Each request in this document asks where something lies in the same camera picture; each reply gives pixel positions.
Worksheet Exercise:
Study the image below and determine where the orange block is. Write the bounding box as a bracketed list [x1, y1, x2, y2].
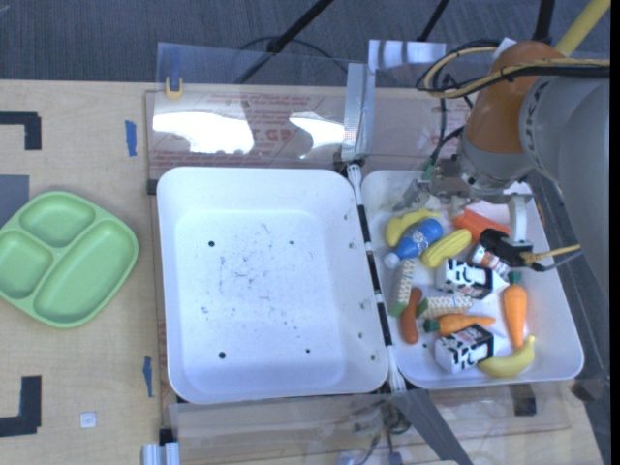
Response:
[451, 207, 512, 244]

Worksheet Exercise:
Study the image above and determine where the white plastic tray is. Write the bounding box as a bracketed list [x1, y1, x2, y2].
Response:
[155, 165, 391, 406]
[360, 169, 585, 391]

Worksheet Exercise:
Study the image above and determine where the yellow corn cob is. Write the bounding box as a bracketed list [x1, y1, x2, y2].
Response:
[420, 228, 474, 268]

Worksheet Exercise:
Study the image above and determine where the orange carrot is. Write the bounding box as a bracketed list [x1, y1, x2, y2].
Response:
[422, 313, 497, 337]
[502, 270, 529, 351]

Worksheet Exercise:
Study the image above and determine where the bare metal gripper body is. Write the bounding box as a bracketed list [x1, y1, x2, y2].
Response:
[424, 157, 508, 203]

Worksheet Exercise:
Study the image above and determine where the yellow banana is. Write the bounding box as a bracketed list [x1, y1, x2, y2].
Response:
[385, 207, 443, 248]
[476, 334, 537, 379]

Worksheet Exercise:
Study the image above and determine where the white corn cob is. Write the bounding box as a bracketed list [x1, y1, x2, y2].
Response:
[387, 259, 418, 318]
[416, 294, 474, 321]

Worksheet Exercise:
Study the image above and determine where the black and white milk carton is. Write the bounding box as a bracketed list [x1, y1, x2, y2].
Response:
[433, 323, 496, 375]
[435, 258, 508, 301]

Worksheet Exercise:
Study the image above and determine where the green divided plate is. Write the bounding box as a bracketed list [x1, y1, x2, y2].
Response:
[0, 190, 140, 330]

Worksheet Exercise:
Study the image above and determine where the blue and white bottle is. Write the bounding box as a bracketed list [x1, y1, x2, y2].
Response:
[383, 217, 445, 269]

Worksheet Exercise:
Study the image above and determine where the white and orange bottle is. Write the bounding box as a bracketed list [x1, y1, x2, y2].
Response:
[468, 243, 512, 281]

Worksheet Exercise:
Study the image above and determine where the black cylinder on white bracket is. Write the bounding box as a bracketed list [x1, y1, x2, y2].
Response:
[478, 194, 535, 269]

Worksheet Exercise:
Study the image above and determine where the thin black and white rod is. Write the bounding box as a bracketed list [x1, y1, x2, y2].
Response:
[345, 161, 407, 392]

